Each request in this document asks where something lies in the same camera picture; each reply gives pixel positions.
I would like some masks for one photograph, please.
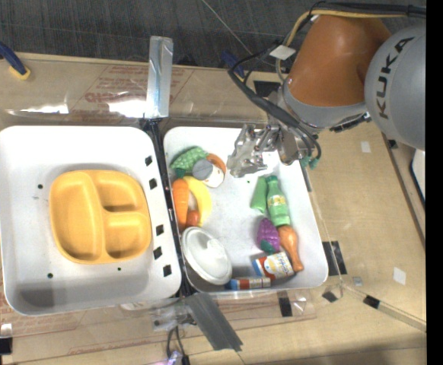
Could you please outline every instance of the orange toy food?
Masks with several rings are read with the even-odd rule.
[[[199,211],[189,210],[188,218],[186,220],[186,227],[195,227],[198,226],[198,223],[199,223]]]
[[[184,179],[175,179],[172,185],[174,200],[174,210],[176,211],[177,225],[183,231],[186,227],[188,216],[188,201],[190,199],[190,189]]]
[[[298,254],[298,235],[291,226],[281,226],[277,228],[279,238],[281,239],[281,246],[289,254],[294,271],[302,271],[304,269],[303,263],[299,259]]]
[[[223,160],[217,156],[214,155],[213,153],[210,153],[206,156],[206,159],[211,162],[213,165],[215,165],[216,167],[220,168],[221,171],[223,172],[223,174],[227,173],[227,166],[225,165],[225,162],[223,162]]]

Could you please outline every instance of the white cable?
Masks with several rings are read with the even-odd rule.
[[[231,34],[231,35],[233,35],[234,36],[234,38],[244,47],[244,49],[249,53],[249,54],[253,54],[252,53],[252,51],[250,51],[250,49],[245,45],[245,43],[244,42],[242,42],[242,40],[237,36],[237,34],[223,21],[223,19],[220,17],[220,15],[218,15],[217,13],[216,13],[216,11],[212,8],[212,6],[210,5],[210,4],[208,4],[207,2],[206,2],[206,0],[201,0],[201,2],[204,4],[204,5],[206,5],[206,7],[208,7],[209,8],[209,10],[211,11],[211,12],[213,12],[213,14],[216,16],[216,18],[221,22],[221,24],[223,24],[226,28],[227,28],[227,30],[228,30],[228,32]]]

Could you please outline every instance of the toy banana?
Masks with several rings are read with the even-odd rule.
[[[212,197],[209,194],[208,187],[193,176],[183,177],[188,183],[190,192],[196,199],[199,211],[198,225],[201,227],[204,220],[212,213]]]

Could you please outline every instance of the green cable connector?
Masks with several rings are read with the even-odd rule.
[[[318,165],[318,162],[320,162],[320,158],[310,160],[310,169],[314,169]]]
[[[310,163],[310,161],[311,161],[311,156],[310,156],[310,155],[307,155],[306,157],[301,158],[301,159],[299,160],[299,164],[301,165],[301,168],[304,169],[305,167],[308,166],[308,164]]]

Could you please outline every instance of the plastic tray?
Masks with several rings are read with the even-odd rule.
[[[167,165],[169,166],[179,153],[194,146],[200,146],[226,161],[228,155],[234,151],[234,143],[239,133],[240,129],[173,128],[164,137]],[[256,272],[252,261],[264,255],[255,243],[257,228],[263,215],[250,208],[250,200],[259,176],[278,176],[279,185],[288,201],[292,226],[298,234],[299,255],[304,264],[304,271],[290,278],[274,281],[272,289],[318,287],[327,279],[328,264],[301,167],[297,162],[291,166],[282,164],[276,152],[264,153],[263,159],[268,166],[267,170],[241,178],[234,178],[227,172],[224,182],[218,188],[209,190],[213,209],[202,227],[227,249],[232,263],[233,278],[254,276]],[[175,174],[171,169],[169,172],[172,182]],[[191,284],[198,290],[226,291],[222,286],[201,279],[188,264],[186,270]]]
[[[58,249],[53,181],[72,170],[115,170],[143,188],[148,249],[128,261],[83,264]],[[0,240],[5,297],[26,315],[166,299],[181,281],[151,139],[133,127],[14,126],[0,132]]]

